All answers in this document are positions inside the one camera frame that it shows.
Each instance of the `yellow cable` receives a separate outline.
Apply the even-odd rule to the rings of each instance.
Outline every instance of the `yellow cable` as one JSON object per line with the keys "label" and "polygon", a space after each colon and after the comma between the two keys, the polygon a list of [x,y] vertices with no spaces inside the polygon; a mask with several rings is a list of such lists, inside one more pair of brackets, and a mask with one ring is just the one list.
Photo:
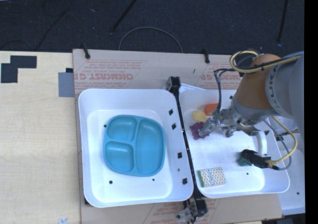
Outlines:
{"label": "yellow cable", "polygon": [[241,54],[253,54],[255,55],[255,57],[258,57],[259,54],[255,51],[250,51],[250,50],[246,50],[246,51],[239,51],[235,54],[233,54],[231,57],[230,57],[230,65],[231,67],[237,71],[237,72],[241,72],[241,73],[253,73],[253,72],[257,72],[257,71],[260,71],[260,70],[264,70],[264,69],[267,69],[267,68],[270,68],[270,67],[273,67],[273,66],[276,66],[276,65],[280,65],[280,64],[284,64],[284,63],[289,63],[289,62],[292,62],[292,61],[295,61],[297,59],[300,58],[301,55],[298,55],[298,56],[293,56],[293,57],[290,57],[290,58],[287,58],[287,59],[284,59],[284,60],[277,60],[276,62],[274,63],[271,63],[271,64],[268,64],[268,65],[264,65],[262,67],[259,67],[259,68],[250,68],[250,69],[239,69],[238,67],[236,67],[234,65],[234,59],[237,55],[241,55]]}
{"label": "yellow cable", "polygon": [[272,165],[275,165],[285,159],[287,159],[290,155],[292,155],[292,153],[296,150],[297,148],[297,139],[296,137],[293,135],[293,133],[291,133],[279,120],[276,119],[276,117],[272,116],[272,118],[284,129],[286,130],[286,132],[292,136],[292,138],[294,139],[295,141],[295,144],[294,144],[294,147],[292,148],[292,150],[287,153],[284,157],[278,159],[278,160],[266,160],[265,162],[269,165],[269,166],[272,166]]}

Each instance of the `cardboard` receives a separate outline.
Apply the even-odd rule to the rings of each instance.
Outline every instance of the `cardboard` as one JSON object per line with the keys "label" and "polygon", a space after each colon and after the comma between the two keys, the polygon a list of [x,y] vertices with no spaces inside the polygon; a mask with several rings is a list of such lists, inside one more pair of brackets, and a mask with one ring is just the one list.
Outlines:
{"label": "cardboard", "polygon": [[[73,50],[82,223],[180,223],[176,221],[176,213],[183,209],[183,202],[110,208],[95,208],[85,203],[78,97],[83,90],[88,88],[162,89],[170,76],[180,77],[181,83],[187,85],[217,89],[213,71],[219,68],[230,68],[230,57],[209,55],[210,63],[207,64],[204,55],[200,54],[106,50],[88,50],[88,53],[90,59],[85,58],[84,50]],[[236,90],[239,82],[239,73],[227,72],[222,76],[222,89]],[[205,198],[205,200],[208,213],[198,218],[195,223],[226,224],[283,217],[276,194],[221,199]]]}

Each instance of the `white tray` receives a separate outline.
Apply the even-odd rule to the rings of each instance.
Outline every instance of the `white tray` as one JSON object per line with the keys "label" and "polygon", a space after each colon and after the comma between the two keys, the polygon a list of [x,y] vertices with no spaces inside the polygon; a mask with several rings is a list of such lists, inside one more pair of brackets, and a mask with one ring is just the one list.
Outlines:
{"label": "white tray", "polygon": [[[221,108],[229,108],[230,96],[233,90],[222,90]],[[190,126],[196,121],[192,113],[203,110],[205,105],[218,103],[217,90],[186,90],[180,95],[180,105],[184,120],[184,126],[189,143],[189,149],[193,161],[195,173],[197,170],[221,167],[226,179],[223,185],[201,187],[196,173],[198,189],[208,198],[223,198],[252,194],[280,193],[289,188],[287,171],[278,171],[270,168],[256,166],[240,166],[237,162],[239,153],[244,149],[258,151],[256,137],[250,137],[244,132],[234,132],[230,138],[226,138],[220,128],[204,139],[194,140]],[[265,123],[256,126],[258,129],[270,130]],[[271,133],[266,136],[268,155],[273,160],[281,158],[276,140]]]}
{"label": "white tray", "polygon": [[[104,125],[112,117],[124,114],[147,117],[163,127],[165,159],[156,175],[120,174],[105,164]],[[191,197],[193,181],[172,93],[163,89],[87,89],[79,96],[79,118],[84,195],[91,205],[102,208],[184,201]]]}

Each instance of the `blue plate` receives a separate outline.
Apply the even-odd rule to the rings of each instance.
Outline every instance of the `blue plate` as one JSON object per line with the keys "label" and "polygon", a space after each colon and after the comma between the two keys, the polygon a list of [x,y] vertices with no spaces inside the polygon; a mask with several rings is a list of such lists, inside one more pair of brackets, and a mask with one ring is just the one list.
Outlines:
{"label": "blue plate", "polygon": [[118,115],[106,126],[103,155],[115,172],[152,176],[163,166],[165,136],[162,126],[149,118]]}

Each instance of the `gray cable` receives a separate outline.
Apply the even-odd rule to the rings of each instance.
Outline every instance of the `gray cable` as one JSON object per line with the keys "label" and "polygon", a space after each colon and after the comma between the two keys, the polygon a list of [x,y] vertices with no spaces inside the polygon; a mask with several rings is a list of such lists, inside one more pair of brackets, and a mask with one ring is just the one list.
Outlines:
{"label": "gray cable", "polygon": [[[285,144],[285,142],[284,142],[284,140],[282,139],[282,137],[275,131],[275,129],[274,129],[266,120],[264,120],[264,123],[266,123],[267,126],[270,127],[270,129],[276,134],[276,136],[278,137],[278,139],[279,139],[279,140],[282,142],[282,144],[284,145],[284,147],[285,147],[287,153],[289,153],[288,147],[287,147],[287,145]],[[292,157],[289,156],[289,163],[288,163],[288,165],[285,166],[285,167],[279,167],[278,170],[286,170],[287,168],[290,167],[291,164],[292,164]]]}
{"label": "gray cable", "polygon": [[121,43],[122,43],[122,42],[123,42],[123,40],[127,37],[127,35],[129,35],[130,33],[134,32],[134,31],[141,30],[141,29],[152,29],[152,30],[157,30],[157,31],[161,31],[161,32],[163,32],[163,33],[165,33],[165,34],[169,35],[172,39],[174,39],[174,40],[175,40],[175,42],[178,44],[178,46],[179,46],[179,48],[180,48],[181,52],[183,53],[183,49],[182,49],[182,47],[181,47],[180,43],[177,41],[177,39],[176,39],[175,37],[173,37],[170,33],[166,32],[166,31],[164,31],[164,30],[161,30],[161,29],[159,29],[159,28],[155,28],[155,27],[150,27],[150,26],[138,27],[138,28],[135,28],[135,29],[133,29],[133,30],[131,30],[131,31],[127,32],[127,33],[124,35],[124,37],[122,37],[122,39],[120,40],[120,42],[119,42],[119,46],[118,46],[118,50],[120,50],[120,48],[121,48]]}

